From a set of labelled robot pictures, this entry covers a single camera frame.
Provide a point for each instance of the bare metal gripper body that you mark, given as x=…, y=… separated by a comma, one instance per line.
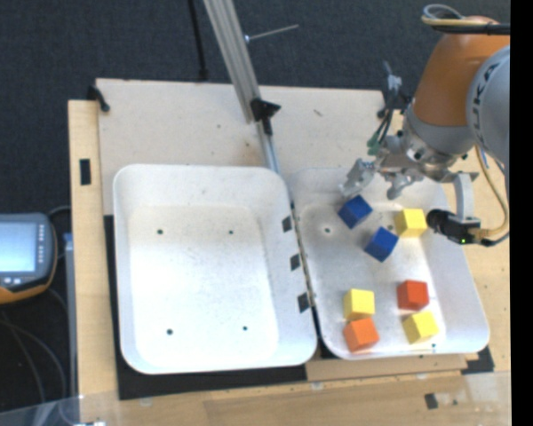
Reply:
x=411, y=159

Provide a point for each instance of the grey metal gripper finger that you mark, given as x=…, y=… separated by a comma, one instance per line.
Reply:
x=356, y=178
x=399, y=184

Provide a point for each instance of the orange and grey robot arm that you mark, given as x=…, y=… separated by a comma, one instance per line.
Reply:
x=448, y=87

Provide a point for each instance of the blue cube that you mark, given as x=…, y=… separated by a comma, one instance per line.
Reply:
x=381, y=243
x=355, y=211

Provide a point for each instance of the yellow cube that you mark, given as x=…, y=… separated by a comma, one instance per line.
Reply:
x=420, y=326
x=411, y=222
x=359, y=303

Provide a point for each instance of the white plastic tray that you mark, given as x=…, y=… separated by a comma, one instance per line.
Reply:
x=204, y=269
x=391, y=273

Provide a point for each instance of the red cube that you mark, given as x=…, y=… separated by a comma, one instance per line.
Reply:
x=412, y=294

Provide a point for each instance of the orange cube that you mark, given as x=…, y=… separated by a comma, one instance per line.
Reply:
x=361, y=334

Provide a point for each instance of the pale wood board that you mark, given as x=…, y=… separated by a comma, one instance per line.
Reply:
x=182, y=122

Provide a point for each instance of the black cylinder on white bracket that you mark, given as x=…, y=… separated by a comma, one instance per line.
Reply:
x=455, y=220

